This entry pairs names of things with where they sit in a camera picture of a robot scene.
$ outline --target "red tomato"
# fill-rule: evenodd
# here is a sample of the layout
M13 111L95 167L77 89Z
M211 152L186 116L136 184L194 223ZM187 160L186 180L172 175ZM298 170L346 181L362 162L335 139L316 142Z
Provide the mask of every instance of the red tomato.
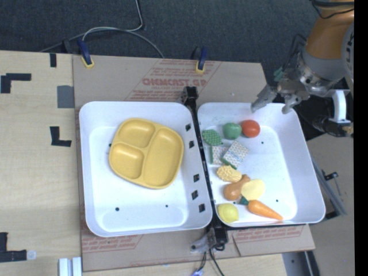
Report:
M241 131L246 137L257 137L260 132L259 124L254 120L245 120L241 123Z

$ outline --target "wooden table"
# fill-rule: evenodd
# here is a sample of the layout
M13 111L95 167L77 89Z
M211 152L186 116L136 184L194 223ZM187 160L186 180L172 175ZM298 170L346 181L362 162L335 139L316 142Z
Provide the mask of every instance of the wooden table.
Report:
M34 260L0 263L0 275L57 275L59 258L81 256L75 112L58 108L57 87L73 85L72 55L0 51L0 75L31 73L0 94L0 232L7 250L34 250ZM71 147L51 146L50 127ZM217 261L225 275L285 276L282 255ZM137 267L83 275L191 275L198 262ZM219 275L208 260L205 275Z

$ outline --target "yellow bowl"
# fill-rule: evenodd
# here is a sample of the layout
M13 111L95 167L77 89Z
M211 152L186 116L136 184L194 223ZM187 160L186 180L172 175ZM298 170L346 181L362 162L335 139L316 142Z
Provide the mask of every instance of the yellow bowl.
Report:
M130 118L114 136L109 163L119 177L161 189L176 178L183 152L183 140L176 131L142 118Z

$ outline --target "toy carrot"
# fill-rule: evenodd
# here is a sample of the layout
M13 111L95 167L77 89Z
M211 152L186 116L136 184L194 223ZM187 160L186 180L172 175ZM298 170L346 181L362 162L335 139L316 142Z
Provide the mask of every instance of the toy carrot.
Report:
M276 219L280 221L283 220L280 214L278 214L273 209L269 208L267 205L260 202L259 200L247 201L245 197L242 197L239 203L242 205L247 205L248 210L253 214L257 214L258 216Z

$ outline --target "cardboard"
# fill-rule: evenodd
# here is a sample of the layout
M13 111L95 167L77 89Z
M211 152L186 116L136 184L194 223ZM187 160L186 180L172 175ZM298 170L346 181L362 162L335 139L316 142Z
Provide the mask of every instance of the cardboard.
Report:
M73 56L76 147L83 271L191 262L190 242L205 229L102 238L85 223L78 114L90 101L180 101L185 86L196 86L197 106L206 102L253 102L265 85L258 63L206 62L204 74L194 60L93 56L87 69ZM228 232L229 242L217 258L276 254L314 249L309 226L252 228Z

